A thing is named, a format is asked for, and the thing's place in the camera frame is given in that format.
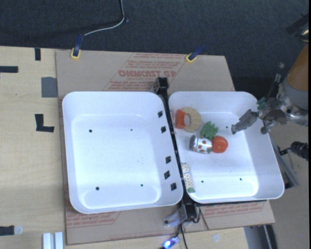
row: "white tray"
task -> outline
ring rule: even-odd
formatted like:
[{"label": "white tray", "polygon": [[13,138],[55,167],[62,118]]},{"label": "white tray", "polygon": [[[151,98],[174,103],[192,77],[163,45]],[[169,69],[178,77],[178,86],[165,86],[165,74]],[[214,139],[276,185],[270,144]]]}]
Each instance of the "white tray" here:
[{"label": "white tray", "polygon": [[183,195],[162,100],[72,92],[63,100],[69,198],[81,213],[151,208]]},{"label": "white tray", "polygon": [[[219,203],[275,199],[284,192],[284,182],[268,134],[261,134],[257,120],[244,131],[231,132],[231,125],[248,110],[257,111],[257,100],[246,92],[176,92],[169,98],[173,122],[175,113],[193,107],[202,116],[194,133],[175,129],[181,163],[188,163],[198,203]],[[201,154],[189,150],[190,137],[199,135],[203,124],[211,121],[229,146],[224,153]]]}]

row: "cardboard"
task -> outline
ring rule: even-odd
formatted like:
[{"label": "cardboard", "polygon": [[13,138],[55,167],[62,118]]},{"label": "cardboard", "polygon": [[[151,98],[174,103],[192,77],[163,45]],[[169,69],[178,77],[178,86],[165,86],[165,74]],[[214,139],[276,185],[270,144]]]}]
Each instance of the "cardboard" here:
[{"label": "cardboard", "polygon": [[[184,54],[83,51],[79,60],[71,50],[56,51],[59,122],[62,148],[67,244],[175,234],[163,227],[163,217],[177,207],[81,214],[68,196],[62,100],[73,91],[148,91],[157,77],[167,77],[168,94],[176,91],[234,91],[223,56],[198,56],[185,62]],[[274,216],[269,201],[201,207],[202,218],[185,226],[186,232],[269,224]]]}]

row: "toy food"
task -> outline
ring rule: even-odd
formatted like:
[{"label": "toy food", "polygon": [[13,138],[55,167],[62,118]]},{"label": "toy food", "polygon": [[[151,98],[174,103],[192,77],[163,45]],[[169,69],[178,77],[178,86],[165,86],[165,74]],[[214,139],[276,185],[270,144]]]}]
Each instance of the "toy food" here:
[{"label": "toy food", "polygon": [[209,121],[204,124],[203,128],[201,129],[200,135],[202,137],[206,137],[209,140],[212,140],[216,136],[218,130],[219,129],[214,126],[214,123],[211,124],[211,121]]},{"label": "toy food", "polygon": [[215,153],[223,153],[228,147],[228,141],[223,136],[216,135],[213,138],[212,143],[212,151]]},{"label": "toy food", "polygon": [[182,109],[183,112],[185,112],[190,119],[190,124],[186,125],[184,129],[187,132],[194,132],[196,131],[201,125],[202,125],[202,117],[194,108],[191,107],[184,107]]},{"label": "toy food", "polygon": [[193,135],[190,138],[189,149],[195,152],[209,154],[212,151],[212,142],[205,137]]},{"label": "toy food", "polygon": [[192,176],[190,173],[190,167],[186,162],[181,163],[181,167],[182,167],[183,178],[185,180],[185,185],[186,185],[187,191],[189,193],[194,193],[195,189],[194,189],[194,185],[193,185],[193,181],[192,181]]},{"label": "toy food", "polygon": [[186,113],[180,109],[177,110],[175,115],[175,128],[177,129],[183,129],[185,124],[185,115]]}]

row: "wooden table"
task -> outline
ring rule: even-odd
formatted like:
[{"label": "wooden table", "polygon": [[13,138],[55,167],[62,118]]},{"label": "wooden table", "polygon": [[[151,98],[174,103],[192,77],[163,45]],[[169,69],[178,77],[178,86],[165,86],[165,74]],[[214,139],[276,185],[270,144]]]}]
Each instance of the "wooden table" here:
[{"label": "wooden table", "polygon": [[[0,248],[41,248],[45,232],[65,233],[58,99],[42,98],[41,78],[56,77],[55,50],[0,46],[0,226],[22,226],[23,234],[0,237]],[[35,114],[54,132],[37,132]],[[243,228],[185,234],[189,249],[247,249]],[[160,248],[170,237],[65,245],[65,248]],[[184,248],[183,242],[175,248]]]}]

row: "can with red dots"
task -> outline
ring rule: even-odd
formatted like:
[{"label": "can with red dots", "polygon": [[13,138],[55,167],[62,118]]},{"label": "can with red dots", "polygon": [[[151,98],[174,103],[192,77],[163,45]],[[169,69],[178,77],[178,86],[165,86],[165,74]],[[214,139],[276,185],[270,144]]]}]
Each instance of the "can with red dots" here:
[{"label": "can with red dots", "polygon": [[209,154],[212,151],[212,141],[193,135],[190,138],[189,149],[195,152]]}]

